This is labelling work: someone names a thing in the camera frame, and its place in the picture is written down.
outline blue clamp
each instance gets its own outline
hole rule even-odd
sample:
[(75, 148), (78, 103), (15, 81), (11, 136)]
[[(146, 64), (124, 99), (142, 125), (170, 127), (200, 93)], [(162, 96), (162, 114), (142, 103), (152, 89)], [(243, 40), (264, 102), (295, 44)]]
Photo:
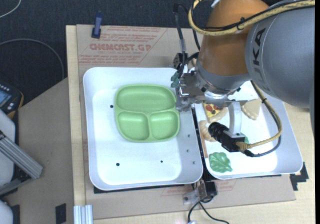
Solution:
[(101, 22), (102, 22), (102, 12), (98, 11), (95, 15), (94, 28), (92, 29), (91, 37), (95, 39), (100, 39), (101, 34)]

